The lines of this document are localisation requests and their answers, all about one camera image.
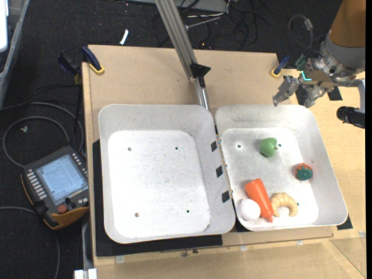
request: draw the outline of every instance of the toy food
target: toy food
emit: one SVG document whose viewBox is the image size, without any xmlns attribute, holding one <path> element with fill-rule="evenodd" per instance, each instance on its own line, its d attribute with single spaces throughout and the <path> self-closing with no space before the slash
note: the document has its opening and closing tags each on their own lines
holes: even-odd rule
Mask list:
<svg viewBox="0 0 372 279">
<path fill-rule="evenodd" d="M 250 199 L 258 203 L 261 210 L 261 217 L 273 222 L 274 210 L 261 179 L 255 179 L 245 184 L 245 192 Z"/>
<path fill-rule="evenodd" d="M 266 157 L 273 157 L 277 150 L 277 139 L 273 137 L 261 140 L 260 153 Z"/>
<path fill-rule="evenodd" d="M 275 217 L 280 217 L 278 212 L 279 207 L 287 207 L 289 209 L 289 216 L 293 217 L 297 215 L 298 205 L 296 201 L 289 196 L 287 193 L 275 193 L 271 198 L 271 205 L 274 209 L 273 215 Z"/>
<path fill-rule="evenodd" d="M 242 212 L 243 219 L 246 221 L 255 221 L 261 215 L 260 206 L 250 198 L 245 198 L 242 200 L 240 210 Z"/>
<path fill-rule="evenodd" d="M 313 169 L 307 164 L 301 163 L 297 165 L 295 175 L 298 180 L 308 180 L 313 176 Z"/>
</svg>

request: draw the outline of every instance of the plastic bin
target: plastic bin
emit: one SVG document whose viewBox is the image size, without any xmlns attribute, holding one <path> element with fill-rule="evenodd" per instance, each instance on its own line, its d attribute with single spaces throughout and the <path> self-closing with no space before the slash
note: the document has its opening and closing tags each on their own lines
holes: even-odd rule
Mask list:
<svg viewBox="0 0 372 279">
<path fill-rule="evenodd" d="M 6 90 L 12 72 L 17 62 L 22 37 L 22 25 L 24 16 L 30 0 L 8 0 L 9 16 L 8 24 L 14 30 L 13 37 L 9 43 L 9 53 L 3 71 L 0 71 L 0 109 L 3 107 Z"/>
</svg>

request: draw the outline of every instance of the croissant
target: croissant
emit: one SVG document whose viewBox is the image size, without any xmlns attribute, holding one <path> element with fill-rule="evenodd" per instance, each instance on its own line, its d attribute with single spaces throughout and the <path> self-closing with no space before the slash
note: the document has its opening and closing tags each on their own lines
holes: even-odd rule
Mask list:
<svg viewBox="0 0 372 279">
<path fill-rule="evenodd" d="M 289 209 L 289 215 L 291 217 L 296 216 L 298 212 L 298 205 L 296 201 L 289 196 L 287 193 L 275 193 L 271 198 L 271 205 L 274 209 L 274 216 L 280 217 L 278 212 L 279 207 L 287 207 Z"/>
</svg>

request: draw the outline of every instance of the white egg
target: white egg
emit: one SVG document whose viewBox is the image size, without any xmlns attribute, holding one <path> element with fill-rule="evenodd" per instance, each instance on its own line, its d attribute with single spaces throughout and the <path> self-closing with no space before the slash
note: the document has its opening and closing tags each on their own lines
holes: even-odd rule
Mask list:
<svg viewBox="0 0 372 279">
<path fill-rule="evenodd" d="M 261 215 L 260 206 L 250 198 L 245 198 L 241 201 L 240 210 L 242 212 L 242 217 L 246 221 L 257 220 Z"/>
</svg>

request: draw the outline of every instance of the wooden tabletop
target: wooden tabletop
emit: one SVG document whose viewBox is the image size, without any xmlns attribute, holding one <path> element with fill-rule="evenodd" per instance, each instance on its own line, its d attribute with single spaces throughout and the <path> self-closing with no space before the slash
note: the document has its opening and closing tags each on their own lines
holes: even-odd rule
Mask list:
<svg viewBox="0 0 372 279">
<path fill-rule="evenodd" d="M 174 49 L 90 45 L 105 72 L 83 63 L 87 163 L 93 263 L 98 278 L 363 278 L 366 270 L 365 130 L 343 124 L 340 106 L 359 107 L 355 88 L 340 88 L 343 101 L 317 100 L 314 113 L 352 228 L 336 226 L 265 232 L 228 232 L 223 246 L 184 251 L 97 257 L 95 254 L 92 143 L 99 139 L 98 113 L 105 105 L 197 104 Z M 205 76 L 211 113 L 223 105 L 272 104 L 282 78 L 270 71 L 276 54 L 195 51 Z M 298 76 L 295 70 L 283 74 Z M 283 104 L 296 104 L 295 96 Z"/>
</svg>

